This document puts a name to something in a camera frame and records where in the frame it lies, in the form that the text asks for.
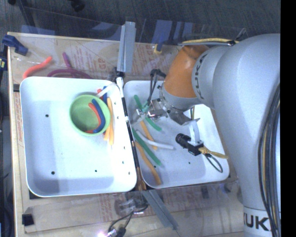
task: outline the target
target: blue plastic piece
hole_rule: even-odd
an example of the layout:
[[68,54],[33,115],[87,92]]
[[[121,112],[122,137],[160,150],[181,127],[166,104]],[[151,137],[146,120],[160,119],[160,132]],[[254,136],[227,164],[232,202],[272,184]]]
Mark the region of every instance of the blue plastic piece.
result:
[[15,47],[15,52],[21,55],[26,55],[28,52],[28,48],[23,46],[20,41],[17,40],[15,36],[11,36],[6,34],[2,39],[2,44]]
[[101,124],[98,128],[94,129],[93,130],[93,133],[98,133],[100,132],[104,126],[105,126],[105,116],[102,112],[102,109],[100,107],[100,105],[98,104],[98,102],[95,100],[95,99],[92,99],[92,104],[95,106],[95,108],[97,109],[98,113],[99,113],[99,116],[100,116],[100,119],[101,119]]
[[106,105],[108,105],[108,94],[107,94],[107,93],[105,93],[105,94],[103,95],[103,102],[104,102]]

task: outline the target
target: metal bracket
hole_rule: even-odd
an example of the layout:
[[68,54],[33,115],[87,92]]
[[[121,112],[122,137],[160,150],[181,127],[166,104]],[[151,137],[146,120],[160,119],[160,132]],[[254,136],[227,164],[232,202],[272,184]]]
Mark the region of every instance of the metal bracket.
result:
[[117,71],[119,72],[130,73],[132,71],[135,36],[135,23],[126,21],[122,26],[119,43],[117,61]]
[[168,211],[157,191],[144,191],[142,194],[149,205],[153,208],[153,211],[156,213],[164,227],[172,227],[174,230],[178,229],[178,223]]
[[188,128],[189,128],[189,133],[191,135],[191,144],[193,146],[196,146],[196,145],[199,145],[202,143],[201,139],[200,139],[200,136],[199,136],[199,129],[198,129],[198,126],[197,126],[197,121],[199,120],[198,119],[193,119],[191,121],[189,121],[187,124],[188,124]]

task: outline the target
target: green bowl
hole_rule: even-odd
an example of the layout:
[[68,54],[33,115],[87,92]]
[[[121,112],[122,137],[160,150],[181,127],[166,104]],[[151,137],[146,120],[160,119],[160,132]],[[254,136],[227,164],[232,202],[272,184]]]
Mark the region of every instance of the green bowl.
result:
[[[93,110],[88,106],[95,99],[105,117],[105,126],[97,133],[87,133],[85,131],[94,130],[98,126],[98,118]],[[78,96],[70,105],[70,119],[74,128],[83,135],[95,136],[102,134],[108,128],[111,120],[111,114],[108,106],[98,97],[93,95]]]

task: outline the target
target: white plastic stick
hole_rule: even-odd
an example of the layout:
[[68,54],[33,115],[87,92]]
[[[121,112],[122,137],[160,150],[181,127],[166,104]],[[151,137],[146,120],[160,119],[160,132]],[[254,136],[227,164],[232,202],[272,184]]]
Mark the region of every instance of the white plastic stick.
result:
[[101,90],[98,94],[96,94],[96,96],[98,98],[102,97],[105,93],[108,93],[111,90],[112,86],[114,86],[114,85],[116,85],[116,84],[114,82],[112,82],[111,84],[106,86],[105,89]]
[[171,145],[167,145],[167,144],[162,144],[162,143],[158,143],[158,142],[155,142],[155,141],[151,141],[149,139],[147,139],[140,131],[136,130],[136,132],[138,133],[138,136],[143,140],[145,141],[146,143],[152,145],[152,146],[156,146],[156,147],[159,147],[159,148],[165,148],[165,149],[174,149],[173,146]]

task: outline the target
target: white tray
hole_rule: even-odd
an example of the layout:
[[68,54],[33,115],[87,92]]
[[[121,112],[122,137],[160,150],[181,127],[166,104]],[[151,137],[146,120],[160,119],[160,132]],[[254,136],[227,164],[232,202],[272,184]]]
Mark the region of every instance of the white tray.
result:
[[113,102],[115,140],[80,135],[69,107],[82,94],[95,94],[107,80],[29,77],[20,85],[27,183],[40,197],[126,192],[136,171],[117,86]]
[[[129,81],[125,84],[123,92],[130,118],[137,108],[134,95],[138,95],[143,104],[149,95],[149,85],[149,81]],[[158,97],[159,90],[155,87],[152,99],[157,99]],[[195,118],[200,118],[197,125],[200,131],[200,138],[204,141],[205,146],[211,151],[224,154],[211,110],[204,105],[198,105],[195,107],[194,116]],[[142,176],[149,186],[153,188],[168,188],[193,185],[222,181],[229,176],[227,160],[217,158],[223,167],[223,173],[219,173],[211,166],[203,155],[193,156],[187,151],[187,149],[183,149],[178,143],[176,143],[175,137],[178,133],[189,135],[189,129],[187,126],[180,126],[170,118],[166,117],[160,118],[156,124],[162,128],[162,131],[158,132],[147,124],[147,128],[154,140],[156,142],[173,145],[175,149],[165,150],[159,148],[155,151],[155,155],[160,159],[162,166],[157,166],[147,155],[150,162],[156,166],[155,169],[161,178],[161,185],[156,184],[150,169],[138,152]],[[143,133],[140,125],[132,125],[132,128],[135,130],[138,129]]]

